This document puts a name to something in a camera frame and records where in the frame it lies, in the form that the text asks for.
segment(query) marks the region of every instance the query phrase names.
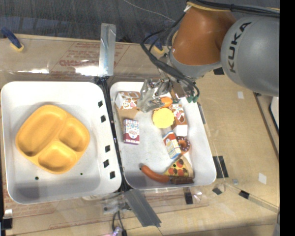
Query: blue clamp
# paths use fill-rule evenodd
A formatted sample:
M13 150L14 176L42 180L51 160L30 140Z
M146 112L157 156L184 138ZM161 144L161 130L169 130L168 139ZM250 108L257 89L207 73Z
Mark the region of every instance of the blue clamp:
M24 49L24 45L18 40L18 38L11 32L8 28L2 27L1 32L6 36L10 41L10 46L18 52L21 52Z

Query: white wire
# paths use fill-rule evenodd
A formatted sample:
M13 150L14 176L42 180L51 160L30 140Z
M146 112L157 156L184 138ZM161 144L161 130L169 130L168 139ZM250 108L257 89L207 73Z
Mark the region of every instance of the white wire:
M132 3L128 2L127 0L122 0L122 1L128 3L129 5L131 5L131 6L133 6L133 7L138 8L138 9L140 9L140 10L144 10L144 11L147 11L147 12L150 12L150 13L157 14L157 15L159 15L159 16L162 16L162 17L167 18L167 19L171 20L172 22L174 22L173 19L171 19L171 18L169 18L169 17L166 17L165 15L163 15L163 14L161 14L161 13L158 13L158 12L155 12L155 11L151 11L151 10L147 10L147 9L143 9L143 8L141 8L141 7L136 6L135 4L132 4Z

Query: white tray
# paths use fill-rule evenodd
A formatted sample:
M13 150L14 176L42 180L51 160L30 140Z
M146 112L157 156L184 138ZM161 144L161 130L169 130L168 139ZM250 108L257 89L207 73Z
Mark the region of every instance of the white tray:
M145 176L139 169L139 164L149 166L153 171L162 173L173 161L164 146L163 132L152 121L151 112L138 112L135 120L139 121L140 144L123 143L122 128L115 108L115 98L119 91L140 92L141 82L117 82L111 86L111 102L117 132L118 145L124 176L127 183L134 189L177 188L184 186L208 185L215 181L216 169L212 158L207 135L197 103L188 103L184 98L180 102L186 113L188 121L187 138L191 143L190 152L185 154L193 166L195 178L193 184L174 185L159 183Z
M59 175L34 165L15 145L16 133L23 122L46 104L68 111L87 127L91 136L77 164ZM7 190L14 201L31 204L118 190L121 174L99 86L90 82L11 82L1 90L1 109Z

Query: white sticker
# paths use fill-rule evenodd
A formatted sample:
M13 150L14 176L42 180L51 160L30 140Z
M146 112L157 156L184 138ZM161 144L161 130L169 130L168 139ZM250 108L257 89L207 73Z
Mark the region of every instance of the white sticker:
M258 180L259 182L266 184L266 176L263 175L262 173L259 173Z
M238 91L238 92L237 92L237 95L238 95L238 98L239 98L239 99L243 99L243 98L244 98L244 94L243 94L242 91Z

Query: table surface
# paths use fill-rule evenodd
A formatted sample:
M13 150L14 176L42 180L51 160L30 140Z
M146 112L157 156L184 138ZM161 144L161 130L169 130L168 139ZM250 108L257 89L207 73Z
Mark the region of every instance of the table surface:
M123 53L115 64L115 76L109 79L109 85L157 78L157 69L139 45L117 43L117 47ZM187 190L193 197L190 205L186 204L186 190L182 188L172 192L145 192L162 221L161 226L142 227L132 211L122 210L123 226L128 235L136 236L187 233L193 236L199 232L204 236L272 235L279 211L280 186L279 138L269 113L270 98L256 96L213 71L198 79L197 85L211 153L213 158L220 159L218 164L224 175L218 174L210 185ZM7 235L44 236L50 235L50 230L55 235L111 234L113 213L123 202L120 196L109 195L20 205L8 196L5 174L3 183L5 209L13 211L13 228L6 231ZM118 220L115 225L121 226Z

